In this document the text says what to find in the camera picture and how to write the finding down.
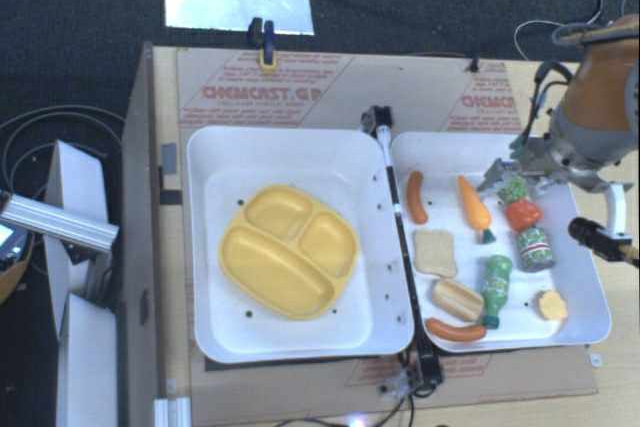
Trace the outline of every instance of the toy bottle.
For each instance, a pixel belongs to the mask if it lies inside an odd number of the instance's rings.
[[[498,312],[509,297],[509,275],[513,263],[502,255],[493,255],[487,260],[482,297],[484,297],[485,314],[482,323],[487,329],[497,329],[500,324]]]

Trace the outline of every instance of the hot dog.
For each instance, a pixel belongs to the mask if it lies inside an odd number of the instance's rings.
[[[436,318],[429,318],[425,322],[427,331],[432,335],[438,336],[452,342],[473,342],[484,338],[487,334],[487,328],[483,325],[454,327],[445,324]]]
[[[409,212],[416,224],[424,224],[427,222],[428,216],[422,206],[420,200],[420,187],[422,187],[422,173],[414,171],[409,175],[409,183],[407,183],[407,204]]]

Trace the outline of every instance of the green can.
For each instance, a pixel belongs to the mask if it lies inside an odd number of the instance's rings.
[[[532,226],[518,233],[517,241],[525,271],[537,272],[555,265],[547,236],[540,228]]]

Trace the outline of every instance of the yellow divided tray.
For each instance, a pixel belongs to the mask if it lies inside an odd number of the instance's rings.
[[[254,194],[218,247],[224,274],[246,294],[295,320],[325,313],[359,254],[353,228],[304,192],[271,185]]]

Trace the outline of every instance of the red tomato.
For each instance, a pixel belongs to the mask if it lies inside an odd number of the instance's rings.
[[[517,232],[526,230],[542,217],[540,209],[524,198],[509,203],[505,213],[509,224]]]

